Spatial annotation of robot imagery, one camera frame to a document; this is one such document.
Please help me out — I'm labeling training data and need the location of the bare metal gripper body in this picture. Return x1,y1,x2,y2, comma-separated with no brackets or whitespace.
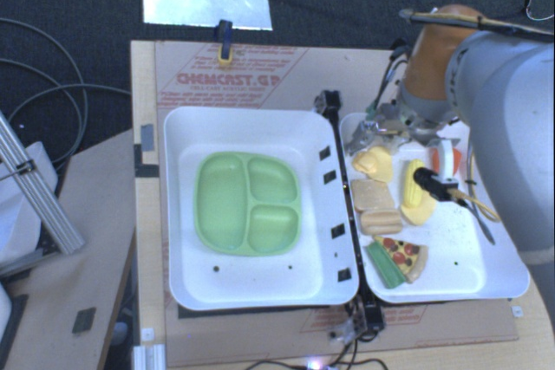
372,101,453,140

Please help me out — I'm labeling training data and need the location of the orange toy carrot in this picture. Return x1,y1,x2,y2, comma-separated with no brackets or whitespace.
430,146,463,175

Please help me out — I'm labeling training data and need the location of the yellow toy cheese piece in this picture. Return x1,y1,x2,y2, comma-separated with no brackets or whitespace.
351,145,394,184

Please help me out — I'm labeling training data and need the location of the thin black rod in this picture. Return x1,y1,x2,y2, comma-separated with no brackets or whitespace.
329,107,372,309

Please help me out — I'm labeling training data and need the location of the yellow toy corn cob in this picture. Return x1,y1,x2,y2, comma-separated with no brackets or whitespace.
402,159,431,210

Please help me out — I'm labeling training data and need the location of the tan toy bread slice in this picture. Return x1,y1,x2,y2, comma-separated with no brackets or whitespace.
349,178,397,213

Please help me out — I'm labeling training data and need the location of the yellow flat toy slice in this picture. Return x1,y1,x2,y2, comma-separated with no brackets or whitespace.
399,193,439,227

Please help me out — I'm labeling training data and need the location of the tan toy hot dog bun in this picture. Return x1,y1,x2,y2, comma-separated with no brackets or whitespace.
359,207,404,237

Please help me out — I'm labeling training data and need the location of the brown cardboard board red print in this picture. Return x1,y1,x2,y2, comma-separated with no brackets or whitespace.
153,40,519,367

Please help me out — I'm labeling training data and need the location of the toy pizza slice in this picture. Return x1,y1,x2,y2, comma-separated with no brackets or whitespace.
373,235,430,284

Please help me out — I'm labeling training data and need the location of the white plastic tray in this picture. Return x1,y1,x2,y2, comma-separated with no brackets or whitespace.
163,105,361,312
338,112,532,305

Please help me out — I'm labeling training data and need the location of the green toy pea pod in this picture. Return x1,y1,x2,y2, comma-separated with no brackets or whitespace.
365,240,407,290

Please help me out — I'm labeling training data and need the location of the green divided plate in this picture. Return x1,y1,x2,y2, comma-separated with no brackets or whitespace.
193,151,303,257

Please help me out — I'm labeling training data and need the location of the black cylinder on white bracket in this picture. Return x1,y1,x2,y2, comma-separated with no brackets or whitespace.
412,137,461,204

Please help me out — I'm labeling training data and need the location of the black block with thin wires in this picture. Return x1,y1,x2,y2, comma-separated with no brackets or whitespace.
344,302,387,340
313,89,344,114

